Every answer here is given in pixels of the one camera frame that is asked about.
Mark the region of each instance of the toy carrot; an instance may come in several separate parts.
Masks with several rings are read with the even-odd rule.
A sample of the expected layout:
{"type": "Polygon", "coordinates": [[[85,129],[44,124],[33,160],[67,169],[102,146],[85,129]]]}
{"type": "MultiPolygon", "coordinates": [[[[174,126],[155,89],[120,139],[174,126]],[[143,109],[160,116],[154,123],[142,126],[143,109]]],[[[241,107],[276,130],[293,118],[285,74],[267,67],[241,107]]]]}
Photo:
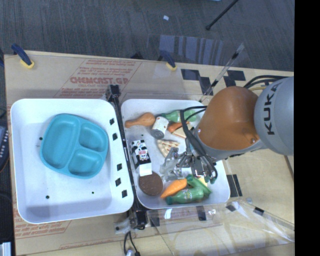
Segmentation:
{"type": "Polygon", "coordinates": [[[186,178],[175,179],[163,191],[163,193],[160,195],[160,198],[166,198],[168,196],[171,196],[171,195],[177,193],[178,191],[183,190],[186,186],[187,186],[187,179],[186,178]]]}

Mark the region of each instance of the brown disc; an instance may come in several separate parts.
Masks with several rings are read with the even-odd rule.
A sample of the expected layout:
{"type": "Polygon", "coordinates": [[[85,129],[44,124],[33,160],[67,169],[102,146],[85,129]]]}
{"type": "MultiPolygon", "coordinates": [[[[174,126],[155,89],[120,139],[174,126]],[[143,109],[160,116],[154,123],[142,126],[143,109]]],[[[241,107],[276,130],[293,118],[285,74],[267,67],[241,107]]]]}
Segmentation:
{"type": "Polygon", "coordinates": [[[139,187],[143,193],[156,196],[161,193],[164,184],[161,177],[153,171],[150,175],[139,177],[139,187]]]}

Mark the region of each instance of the dark floor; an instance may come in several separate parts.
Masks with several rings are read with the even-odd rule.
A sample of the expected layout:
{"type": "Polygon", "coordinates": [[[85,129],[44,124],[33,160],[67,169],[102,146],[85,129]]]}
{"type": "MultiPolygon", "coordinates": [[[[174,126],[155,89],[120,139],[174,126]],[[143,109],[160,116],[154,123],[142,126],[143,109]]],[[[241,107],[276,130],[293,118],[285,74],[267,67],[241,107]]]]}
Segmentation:
{"type": "MultiPolygon", "coordinates": [[[[1,0],[0,48],[156,60],[160,36],[245,46],[243,68],[294,71],[295,1],[239,0],[210,30],[206,26],[233,0],[1,0]]],[[[183,56],[177,61],[192,61],[183,56]]],[[[213,65],[224,66],[225,58],[213,65]]],[[[0,68],[0,107],[6,107],[0,68]]],[[[0,172],[0,243],[11,240],[9,165],[0,172]]]]}

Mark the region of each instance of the blue plate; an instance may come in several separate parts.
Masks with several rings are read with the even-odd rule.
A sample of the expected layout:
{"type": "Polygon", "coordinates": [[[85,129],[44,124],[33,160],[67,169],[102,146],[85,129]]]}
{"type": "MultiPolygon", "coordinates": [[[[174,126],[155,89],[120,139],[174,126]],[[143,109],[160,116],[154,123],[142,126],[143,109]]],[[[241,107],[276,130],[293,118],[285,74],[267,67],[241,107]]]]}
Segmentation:
{"type": "Polygon", "coordinates": [[[95,123],[73,114],[58,114],[47,127],[40,158],[50,169],[89,179],[97,175],[107,156],[109,139],[95,123]]]}

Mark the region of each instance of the green bottle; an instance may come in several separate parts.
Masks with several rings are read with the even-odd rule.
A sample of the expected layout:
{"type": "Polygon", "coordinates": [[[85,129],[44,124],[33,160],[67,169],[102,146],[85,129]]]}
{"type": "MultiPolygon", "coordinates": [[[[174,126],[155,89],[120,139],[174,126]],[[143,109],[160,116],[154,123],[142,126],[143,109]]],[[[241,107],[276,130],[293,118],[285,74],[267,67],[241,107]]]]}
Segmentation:
{"type": "Polygon", "coordinates": [[[189,174],[186,177],[186,182],[194,188],[201,188],[205,197],[209,197],[210,193],[212,192],[205,184],[195,178],[192,174],[189,174]]]}
{"type": "Polygon", "coordinates": [[[186,204],[204,198],[204,191],[200,187],[186,188],[180,190],[175,195],[170,195],[165,198],[168,205],[174,203],[186,204]]]}
{"type": "MultiPolygon", "coordinates": [[[[184,120],[186,120],[189,116],[191,116],[195,111],[193,109],[187,110],[184,112],[184,120]]],[[[162,113],[161,116],[164,118],[168,119],[169,121],[175,122],[175,123],[180,123],[181,118],[180,118],[180,110],[175,110],[171,113],[162,113]]],[[[193,122],[197,119],[196,115],[193,115],[188,119],[189,122],[193,122]]]]}

